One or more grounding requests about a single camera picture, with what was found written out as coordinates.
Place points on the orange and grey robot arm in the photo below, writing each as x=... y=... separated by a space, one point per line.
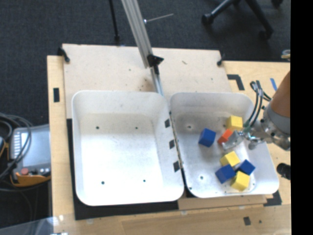
x=281 y=104

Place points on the white plastic tray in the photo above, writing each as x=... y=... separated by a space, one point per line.
x=117 y=150
x=195 y=160

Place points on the yellow cube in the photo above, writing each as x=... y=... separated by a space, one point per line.
x=234 y=123
x=240 y=180
x=230 y=158

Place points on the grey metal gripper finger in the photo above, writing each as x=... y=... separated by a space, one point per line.
x=255 y=143
x=233 y=139

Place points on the orange cube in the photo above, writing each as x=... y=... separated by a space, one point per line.
x=225 y=137

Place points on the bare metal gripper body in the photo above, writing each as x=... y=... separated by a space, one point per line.
x=271 y=134

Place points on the pale wood board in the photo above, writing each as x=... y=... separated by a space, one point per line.
x=105 y=67

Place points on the blue cube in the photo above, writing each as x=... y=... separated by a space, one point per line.
x=207 y=137
x=225 y=173
x=247 y=167

